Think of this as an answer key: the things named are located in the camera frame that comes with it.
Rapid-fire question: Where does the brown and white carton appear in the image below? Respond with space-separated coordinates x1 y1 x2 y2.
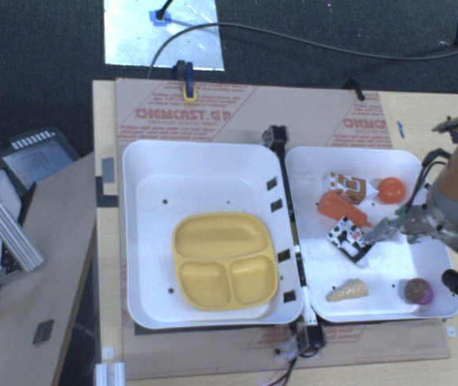
327 170 380 206

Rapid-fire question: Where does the black block with thin wires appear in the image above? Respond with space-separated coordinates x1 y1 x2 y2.
292 322 327 358
261 125 288 149

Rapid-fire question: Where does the beige ice cream cone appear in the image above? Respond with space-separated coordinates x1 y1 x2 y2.
325 277 369 303

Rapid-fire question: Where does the white plastic tray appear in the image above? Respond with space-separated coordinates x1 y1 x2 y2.
284 146 458 324
122 138 305 331

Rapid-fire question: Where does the yellow divided plate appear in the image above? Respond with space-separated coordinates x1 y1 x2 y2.
171 211 280 312

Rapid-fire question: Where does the orange bottle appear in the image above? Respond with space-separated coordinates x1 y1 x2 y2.
316 191 373 229

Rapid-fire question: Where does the black and white carton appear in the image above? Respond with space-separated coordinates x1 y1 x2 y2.
325 216 383 269

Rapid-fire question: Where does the brown cardboard board red print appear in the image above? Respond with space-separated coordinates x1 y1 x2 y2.
115 77 452 380

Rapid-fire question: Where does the purple and brown doughnut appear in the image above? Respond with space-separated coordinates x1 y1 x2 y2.
403 277 435 306

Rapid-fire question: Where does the orange ball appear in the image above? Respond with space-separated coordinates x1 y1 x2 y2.
376 177 407 205

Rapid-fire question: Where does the thin black and white rod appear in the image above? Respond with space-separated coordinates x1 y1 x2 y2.
272 142 317 326

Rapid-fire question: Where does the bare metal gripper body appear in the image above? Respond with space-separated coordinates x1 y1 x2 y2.
395 203 458 253

